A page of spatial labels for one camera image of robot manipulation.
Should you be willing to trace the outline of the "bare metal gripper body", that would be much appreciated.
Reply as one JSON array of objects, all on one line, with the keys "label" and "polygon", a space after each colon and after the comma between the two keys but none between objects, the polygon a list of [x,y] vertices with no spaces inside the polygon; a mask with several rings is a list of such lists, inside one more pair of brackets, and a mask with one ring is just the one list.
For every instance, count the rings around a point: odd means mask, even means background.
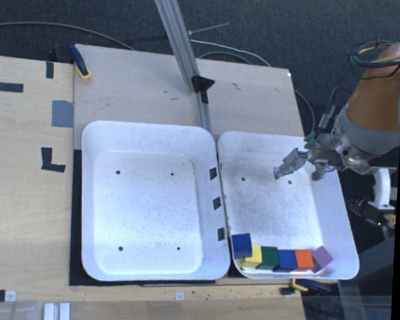
[{"label": "bare metal gripper body", "polygon": [[369,168],[371,155],[356,147],[343,129],[333,128],[330,133],[317,129],[308,135],[306,159],[312,165],[326,163],[337,171],[350,169],[364,174]]}]

